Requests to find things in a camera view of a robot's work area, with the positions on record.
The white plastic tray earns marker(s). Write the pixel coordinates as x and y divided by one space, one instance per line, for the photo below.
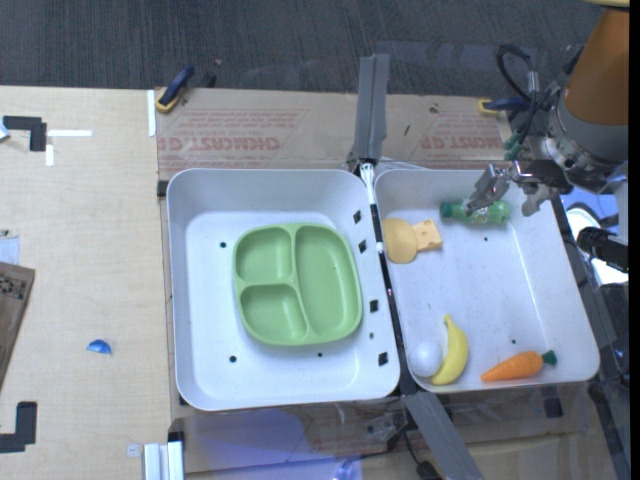
210 368
500 288

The green divided plate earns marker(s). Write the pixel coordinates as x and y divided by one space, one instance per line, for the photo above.
325 278

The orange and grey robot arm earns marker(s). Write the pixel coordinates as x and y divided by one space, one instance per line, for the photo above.
600 68

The yellow cheese slice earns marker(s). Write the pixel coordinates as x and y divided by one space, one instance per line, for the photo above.
429 235

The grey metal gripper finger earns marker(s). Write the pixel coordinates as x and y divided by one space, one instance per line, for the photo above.
492 183
536 199

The white ball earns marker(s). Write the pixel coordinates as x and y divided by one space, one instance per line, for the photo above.
425 359

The yellow banana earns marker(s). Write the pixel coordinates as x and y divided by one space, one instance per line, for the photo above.
456 355

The brown paper packet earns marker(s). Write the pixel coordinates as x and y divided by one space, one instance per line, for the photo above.
11 308

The orange carrot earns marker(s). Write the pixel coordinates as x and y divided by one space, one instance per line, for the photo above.
515 366

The thin black and white rod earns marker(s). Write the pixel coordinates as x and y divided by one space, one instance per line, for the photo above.
385 268

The brown cardboard board red print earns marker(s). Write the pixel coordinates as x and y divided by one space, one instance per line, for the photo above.
260 133

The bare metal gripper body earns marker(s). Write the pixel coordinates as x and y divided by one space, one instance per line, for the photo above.
547 173

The black cylinder on white bracket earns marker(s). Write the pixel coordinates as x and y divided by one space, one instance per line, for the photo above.
602 249

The green plastic bottle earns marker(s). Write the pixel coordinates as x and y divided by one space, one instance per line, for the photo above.
492 213

